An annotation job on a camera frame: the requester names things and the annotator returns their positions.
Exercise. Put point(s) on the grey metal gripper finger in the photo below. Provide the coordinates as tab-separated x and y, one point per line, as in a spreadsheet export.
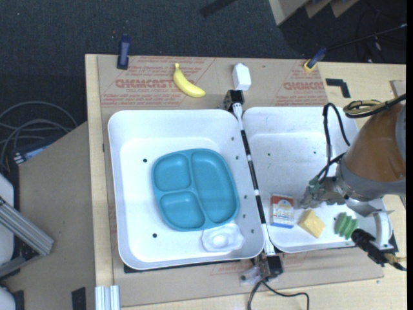
335	200
308	200

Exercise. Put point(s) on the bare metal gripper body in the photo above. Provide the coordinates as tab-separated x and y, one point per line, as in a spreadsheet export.
332	187

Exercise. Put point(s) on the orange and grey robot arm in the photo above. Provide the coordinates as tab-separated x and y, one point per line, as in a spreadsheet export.
374	147

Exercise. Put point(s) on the yellow cheese wedge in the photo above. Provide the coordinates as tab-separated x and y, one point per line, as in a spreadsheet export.
311	223

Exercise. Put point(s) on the orange and white carton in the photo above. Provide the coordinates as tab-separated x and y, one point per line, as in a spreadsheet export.
282	210

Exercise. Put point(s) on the green ridged toy vegetable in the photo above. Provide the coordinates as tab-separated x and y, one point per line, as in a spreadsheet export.
345	226

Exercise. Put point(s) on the white plastic tray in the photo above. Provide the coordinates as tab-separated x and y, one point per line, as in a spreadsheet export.
287	147
135	179

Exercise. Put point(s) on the thin black and white rod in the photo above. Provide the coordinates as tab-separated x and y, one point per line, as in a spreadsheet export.
251	166

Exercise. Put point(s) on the white fried egg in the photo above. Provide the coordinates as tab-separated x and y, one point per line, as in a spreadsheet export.
222	239

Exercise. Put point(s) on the blue divided plate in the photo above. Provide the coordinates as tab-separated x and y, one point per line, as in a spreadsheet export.
206	186

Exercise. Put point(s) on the brown cardboard board red print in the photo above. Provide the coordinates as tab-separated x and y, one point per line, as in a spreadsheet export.
200	289

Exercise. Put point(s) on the yellow banana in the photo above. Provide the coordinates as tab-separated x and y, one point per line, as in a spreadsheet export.
185	84

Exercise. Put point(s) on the black cylinder on white bracket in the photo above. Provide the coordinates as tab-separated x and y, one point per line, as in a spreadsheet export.
366	239

